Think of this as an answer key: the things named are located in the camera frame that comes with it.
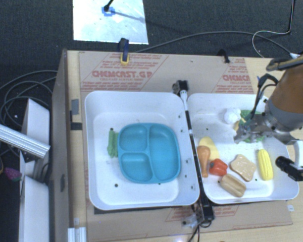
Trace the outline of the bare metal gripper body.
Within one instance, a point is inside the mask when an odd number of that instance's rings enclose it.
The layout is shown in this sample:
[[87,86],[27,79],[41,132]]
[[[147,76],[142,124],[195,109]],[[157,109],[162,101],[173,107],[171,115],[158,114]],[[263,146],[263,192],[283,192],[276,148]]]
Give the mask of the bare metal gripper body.
[[274,137],[285,145],[293,144],[293,136],[290,134],[291,129],[268,114],[255,114],[252,118],[247,117],[244,129],[248,131],[249,136],[252,133],[260,133],[262,137]]

